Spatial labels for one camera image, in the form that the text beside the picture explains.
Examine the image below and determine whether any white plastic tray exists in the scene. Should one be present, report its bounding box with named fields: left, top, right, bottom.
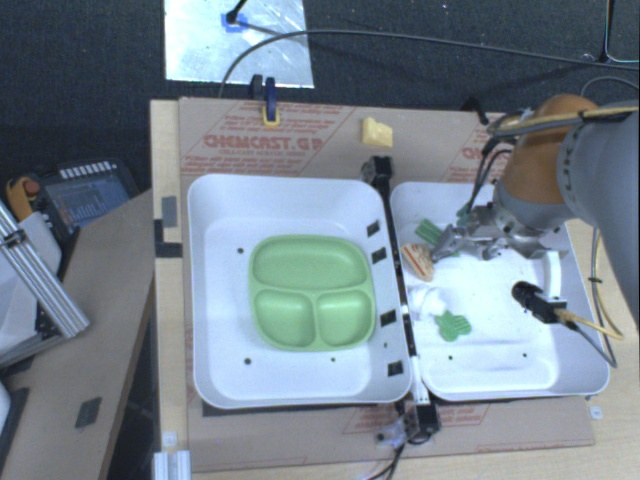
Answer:
left=389, top=181, right=612, bottom=403
left=186, top=173, right=414, bottom=411

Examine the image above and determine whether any green ridged toy vegetable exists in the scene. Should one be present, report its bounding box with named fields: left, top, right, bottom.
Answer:
left=413, top=219, right=461, bottom=260

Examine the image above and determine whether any white lumpy toy food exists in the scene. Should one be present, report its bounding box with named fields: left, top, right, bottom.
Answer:
left=407, top=286, right=447, bottom=318

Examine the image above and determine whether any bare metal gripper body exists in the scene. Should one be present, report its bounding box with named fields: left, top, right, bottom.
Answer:
left=463, top=205, right=570, bottom=263

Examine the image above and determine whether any green toy broccoli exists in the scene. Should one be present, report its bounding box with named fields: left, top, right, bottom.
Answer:
left=433, top=309, right=473, bottom=343

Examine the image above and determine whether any thin black and white rod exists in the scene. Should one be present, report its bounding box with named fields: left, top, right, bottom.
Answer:
left=375, top=167, right=427, bottom=409

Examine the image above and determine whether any yellow cheese wedge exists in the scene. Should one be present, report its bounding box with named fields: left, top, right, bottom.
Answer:
left=361, top=115, right=395, bottom=148

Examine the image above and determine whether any black block with thin wires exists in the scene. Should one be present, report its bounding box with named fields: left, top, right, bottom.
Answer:
left=399, top=401, right=442, bottom=445
left=360, top=155, right=394, bottom=187

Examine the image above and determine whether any beige striped toy shell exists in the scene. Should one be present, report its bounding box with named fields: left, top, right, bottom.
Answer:
left=400, top=242, right=436, bottom=284

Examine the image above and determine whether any brown cardboard board red print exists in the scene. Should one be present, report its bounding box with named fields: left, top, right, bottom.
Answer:
left=177, top=96, right=597, bottom=474

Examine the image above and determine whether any green divided plate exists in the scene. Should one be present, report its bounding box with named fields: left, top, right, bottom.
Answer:
left=248, top=234, right=378, bottom=353

